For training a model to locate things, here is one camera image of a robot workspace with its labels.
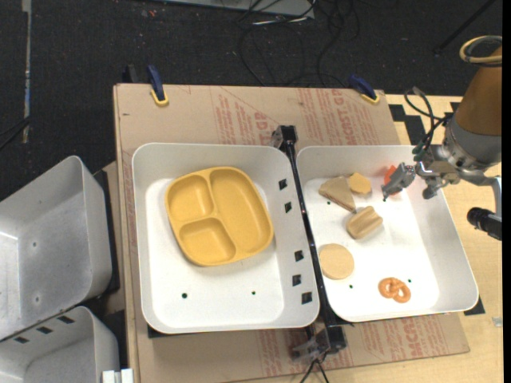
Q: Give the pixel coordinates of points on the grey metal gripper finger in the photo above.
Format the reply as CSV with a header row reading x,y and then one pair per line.
x,y
433,186
397,180

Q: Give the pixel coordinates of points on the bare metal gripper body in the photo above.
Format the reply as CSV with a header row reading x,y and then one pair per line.
x,y
447,168

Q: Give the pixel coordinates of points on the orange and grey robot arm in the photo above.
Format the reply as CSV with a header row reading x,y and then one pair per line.
x,y
479,106

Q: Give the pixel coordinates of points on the orange toy food piece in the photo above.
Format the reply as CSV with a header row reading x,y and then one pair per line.
x,y
390,172

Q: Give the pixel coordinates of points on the tan hexagonal biscuit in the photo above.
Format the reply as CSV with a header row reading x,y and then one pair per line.
x,y
359,183

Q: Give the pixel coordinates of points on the tan ridged bread roll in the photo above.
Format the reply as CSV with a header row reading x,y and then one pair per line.
x,y
364,222

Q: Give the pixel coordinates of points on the tan triangular sandwich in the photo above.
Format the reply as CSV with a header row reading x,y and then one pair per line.
x,y
339,192

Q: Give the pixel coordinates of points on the white plastic tray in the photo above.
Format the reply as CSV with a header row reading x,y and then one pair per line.
x,y
419,253
48,245
223,301
60,349

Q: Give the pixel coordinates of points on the thin black rod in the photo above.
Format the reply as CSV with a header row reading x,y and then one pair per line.
x,y
309,230

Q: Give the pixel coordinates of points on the tan round biscuit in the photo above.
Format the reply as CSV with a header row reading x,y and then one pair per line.
x,y
336,261

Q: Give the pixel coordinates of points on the orange pretzel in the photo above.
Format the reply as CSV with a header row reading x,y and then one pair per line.
x,y
388,287

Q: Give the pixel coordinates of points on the yellow divided plate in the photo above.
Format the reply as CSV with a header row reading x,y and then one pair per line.
x,y
239,210

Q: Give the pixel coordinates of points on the brown cardboard board red print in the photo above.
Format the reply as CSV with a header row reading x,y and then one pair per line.
x,y
191,114

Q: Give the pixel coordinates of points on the black cylinder on white bracket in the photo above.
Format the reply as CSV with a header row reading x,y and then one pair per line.
x,y
484,219

